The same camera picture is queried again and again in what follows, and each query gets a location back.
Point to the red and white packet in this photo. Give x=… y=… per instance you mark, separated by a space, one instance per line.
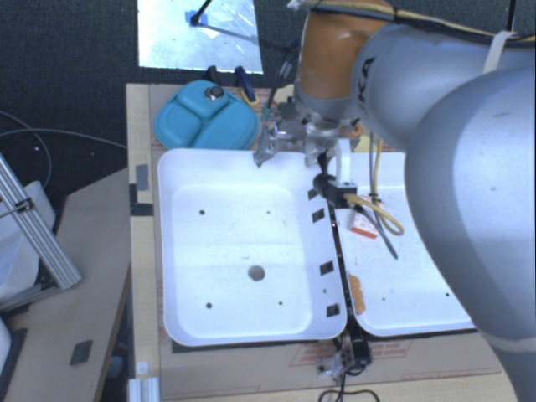
x=363 y=224

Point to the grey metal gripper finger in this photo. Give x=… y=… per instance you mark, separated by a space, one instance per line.
x=314 y=152
x=266 y=149

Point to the thin black rod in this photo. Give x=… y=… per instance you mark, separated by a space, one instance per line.
x=341 y=258

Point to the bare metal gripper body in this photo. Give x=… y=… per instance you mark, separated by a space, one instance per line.
x=322 y=130

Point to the brown cardboard board red print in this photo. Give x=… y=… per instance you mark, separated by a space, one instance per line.
x=251 y=367

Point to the white plastic tray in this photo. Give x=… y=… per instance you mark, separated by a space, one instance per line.
x=234 y=241
x=402 y=283

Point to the blue divided plate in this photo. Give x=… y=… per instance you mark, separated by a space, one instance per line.
x=197 y=124

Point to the orange toy food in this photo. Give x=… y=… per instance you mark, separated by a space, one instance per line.
x=357 y=293

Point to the black cylinder on white bracket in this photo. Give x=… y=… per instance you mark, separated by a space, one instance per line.
x=343 y=170

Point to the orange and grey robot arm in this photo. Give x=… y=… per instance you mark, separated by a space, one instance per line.
x=419 y=99

